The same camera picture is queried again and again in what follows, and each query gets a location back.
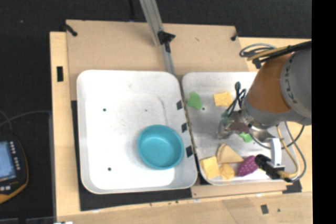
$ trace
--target yellow and black device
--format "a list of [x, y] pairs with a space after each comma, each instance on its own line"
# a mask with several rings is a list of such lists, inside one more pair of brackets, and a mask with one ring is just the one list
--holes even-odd
[[0, 137], [0, 204], [28, 184], [28, 166], [20, 141], [13, 135]]

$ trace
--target black clamp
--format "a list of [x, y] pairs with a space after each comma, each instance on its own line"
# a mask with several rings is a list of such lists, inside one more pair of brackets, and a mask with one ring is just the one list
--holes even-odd
[[160, 31], [158, 32], [157, 34], [158, 38], [159, 38], [159, 41], [160, 41], [160, 44], [163, 45], [164, 44], [164, 47], [165, 47], [165, 50], [166, 52], [171, 52], [170, 50], [170, 41], [172, 41], [176, 36], [173, 35], [173, 34], [169, 34], [169, 33], [166, 33], [164, 31]]

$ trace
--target blue bowl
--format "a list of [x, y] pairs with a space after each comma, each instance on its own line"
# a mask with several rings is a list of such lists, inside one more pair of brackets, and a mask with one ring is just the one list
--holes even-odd
[[155, 169], [169, 169], [183, 158], [184, 146], [180, 136], [165, 125], [146, 127], [138, 137], [141, 159]]

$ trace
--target wooden table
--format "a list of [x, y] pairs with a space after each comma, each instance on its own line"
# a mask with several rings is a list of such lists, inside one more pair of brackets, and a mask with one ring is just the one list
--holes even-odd
[[[70, 21], [79, 25], [79, 21]], [[116, 22], [96, 22], [109, 24], [124, 24]], [[206, 36], [209, 29], [218, 26], [186, 26], [185, 29], [197, 28], [200, 36]], [[165, 25], [165, 28], [181, 29], [178, 25]], [[234, 27], [219, 28], [225, 35], [234, 34]], [[71, 94], [69, 79], [69, 34], [63, 32], [50, 33], [51, 78], [52, 78], [52, 107], [54, 124], [54, 150], [55, 150], [55, 185], [56, 185], [56, 212], [58, 221], [75, 221], [76, 223], [310, 223], [312, 222], [312, 167], [311, 167], [311, 127], [305, 128], [298, 144], [303, 151], [308, 169], [301, 179], [302, 193], [282, 194], [286, 189], [284, 182], [272, 184], [245, 184], [231, 188], [204, 186], [195, 184], [192, 187], [193, 197], [180, 201], [157, 202], [153, 204], [127, 205], [121, 207], [103, 208], [94, 211], [80, 211], [74, 133], [72, 128]], [[124, 38], [137, 39], [137, 36]], [[189, 53], [192, 44], [183, 40], [183, 48], [179, 54]], [[238, 38], [235, 43], [239, 48], [247, 45], [264, 42], [275, 46], [297, 44], [302, 39], [273, 39], [273, 38]], [[204, 51], [212, 49], [210, 45], [204, 46]], [[179, 66], [175, 62], [177, 71], [187, 73], [192, 63]], [[57, 68], [62, 67], [63, 81], [58, 81]], [[249, 71], [255, 71], [254, 66], [246, 65]], [[291, 125], [293, 134], [299, 132], [300, 126]], [[260, 206], [266, 205], [269, 213], [263, 214]]]

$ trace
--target blue screen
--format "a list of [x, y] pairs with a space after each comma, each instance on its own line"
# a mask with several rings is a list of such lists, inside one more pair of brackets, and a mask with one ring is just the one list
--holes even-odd
[[16, 177], [12, 156], [7, 141], [0, 142], [0, 182]]

